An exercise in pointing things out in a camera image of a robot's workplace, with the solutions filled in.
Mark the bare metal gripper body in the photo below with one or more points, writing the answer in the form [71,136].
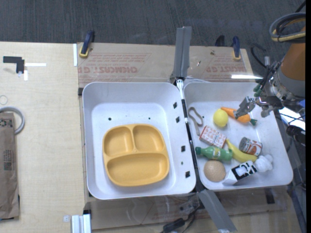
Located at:
[279,94]

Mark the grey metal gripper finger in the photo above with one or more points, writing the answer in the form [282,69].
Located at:
[246,105]
[266,110]

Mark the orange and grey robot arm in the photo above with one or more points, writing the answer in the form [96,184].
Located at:
[295,57]

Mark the orange carrot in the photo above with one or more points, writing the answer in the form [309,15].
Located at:
[245,118]

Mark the white plastic tray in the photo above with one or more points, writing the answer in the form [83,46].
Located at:
[267,135]
[131,101]

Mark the yellow lemon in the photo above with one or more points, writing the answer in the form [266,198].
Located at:
[220,118]

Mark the orange and white can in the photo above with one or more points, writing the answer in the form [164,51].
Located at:
[251,146]

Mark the orange and white carton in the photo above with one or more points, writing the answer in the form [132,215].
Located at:
[212,137]

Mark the tan rubber band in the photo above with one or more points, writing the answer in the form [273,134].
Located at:
[200,118]

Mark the yellow banana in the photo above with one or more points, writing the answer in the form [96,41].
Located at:
[243,156]

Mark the white plastic bottle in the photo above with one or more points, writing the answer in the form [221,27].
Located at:
[263,163]

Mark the green bottle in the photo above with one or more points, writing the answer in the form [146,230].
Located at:
[215,153]

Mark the thin black and white rod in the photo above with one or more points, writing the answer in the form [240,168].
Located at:
[185,110]

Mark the black and white carton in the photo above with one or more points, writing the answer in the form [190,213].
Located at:
[243,172]

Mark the tan round bread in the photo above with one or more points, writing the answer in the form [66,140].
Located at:
[214,171]

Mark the yellow divided plate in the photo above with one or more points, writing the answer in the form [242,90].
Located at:
[136,165]

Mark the brown cardboard board red print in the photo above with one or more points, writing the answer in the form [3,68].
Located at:
[126,64]

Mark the brown paper bag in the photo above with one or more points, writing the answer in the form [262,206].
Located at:
[8,169]

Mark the black cylinder on white bracket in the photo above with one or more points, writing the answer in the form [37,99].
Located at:
[295,131]

